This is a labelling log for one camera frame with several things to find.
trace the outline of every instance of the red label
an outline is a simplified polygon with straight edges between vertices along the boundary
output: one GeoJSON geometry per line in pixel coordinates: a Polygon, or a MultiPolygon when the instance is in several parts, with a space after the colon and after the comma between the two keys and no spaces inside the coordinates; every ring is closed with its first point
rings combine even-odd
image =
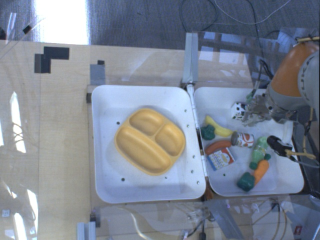
{"type": "Polygon", "coordinates": [[[300,235],[302,231],[302,226],[296,226],[294,229],[294,235],[300,235]]]}

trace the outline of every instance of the sausage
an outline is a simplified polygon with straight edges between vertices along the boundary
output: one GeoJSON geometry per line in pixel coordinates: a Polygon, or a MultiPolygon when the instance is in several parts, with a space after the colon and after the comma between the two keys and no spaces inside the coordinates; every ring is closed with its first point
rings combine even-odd
{"type": "Polygon", "coordinates": [[[223,149],[223,148],[229,148],[231,147],[231,141],[230,140],[218,140],[212,144],[210,144],[209,146],[206,147],[206,149],[204,150],[204,152],[207,155],[212,154],[213,152],[223,149]]]}

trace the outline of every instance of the white tray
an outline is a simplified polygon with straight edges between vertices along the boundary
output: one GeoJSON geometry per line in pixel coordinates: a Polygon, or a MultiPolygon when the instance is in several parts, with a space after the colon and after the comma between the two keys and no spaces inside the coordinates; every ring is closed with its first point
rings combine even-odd
{"type": "Polygon", "coordinates": [[[200,197],[206,188],[190,97],[178,87],[102,85],[92,93],[95,186],[107,203],[184,200],[200,197]],[[172,168],[148,175],[116,150],[114,136],[126,118],[151,108],[175,123],[186,146],[172,168]]]}
{"type": "MultiPolygon", "coordinates": [[[[285,143],[291,142],[293,132],[293,122],[291,121],[279,124],[270,120],[259,122],[254,127],[244,127],[241,121],[232,119],[230,107],[235,102],[244,102],[246,95],[251,90],[222,87],[197,89],[194,93],[194,100],[199,124],[203,126],[205,116],[210,115],[217,123],[233,131],[253,134],[254,140],[261,136],[275,135],[285,143]]],[[[211,142],[203,141],[204,148],[211,142]]],[[[302,190],[304,178],[299,164],[276,155],[271,148],[268,148],[267,152],[271,154],[272,158],[269,160],[270,167],[267,173],[252,190],[243,191],[237,187],[237,181],[244,172],[252,172],[249,168],[252,148],[231,146],[230,150],[235,157],[234,163],[216,171],[207,163],[210,185],[217,194],[225,197],[279,195],[298,193],[302,190]]]]}

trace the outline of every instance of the can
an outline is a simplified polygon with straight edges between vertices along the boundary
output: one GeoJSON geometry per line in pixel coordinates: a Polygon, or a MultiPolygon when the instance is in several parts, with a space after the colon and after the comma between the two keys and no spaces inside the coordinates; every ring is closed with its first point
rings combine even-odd
{"type": "Polygon", "coordinates": [[[252,134],[234,131],[231,136],[233,146],[251,148],[254,145],[255,138],[252,134]]]}

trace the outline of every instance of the gray carpet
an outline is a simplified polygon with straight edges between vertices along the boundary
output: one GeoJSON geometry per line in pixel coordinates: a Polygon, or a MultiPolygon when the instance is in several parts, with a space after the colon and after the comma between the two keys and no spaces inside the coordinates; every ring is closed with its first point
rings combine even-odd
{"type": "MultiPolygon", "coordinates": [[[[183,0],[86,0],[88,43],[148,48],[184,49],[185,30],[179,11],[183,0]]],[[[261,21],[287,0],[250,0],[256,20],[261,21]]],[[[246,0],[217,0],[231,16],[253,22],[253,11],[246,0]]],[[[256,37],[254,25],[244,25],[215,10],[207,0],[186,0],[182,18],[188,31],[207,29],[210,32],[256,37]]],[[[16,13],[16,36],[28,22],[37,17],[33,0],[0,0],[0,27],[8,28],[10,13],[16,13]]],[[[281,27],[317,29],[319,31],[320,0],[292,0],[265,22],[258,24],[260,37],[281,27]]],[[[273,32],[268,37],[277,38],[273,32]]],[[[27,37],[41,41],[36,34],[27,37]]]]}

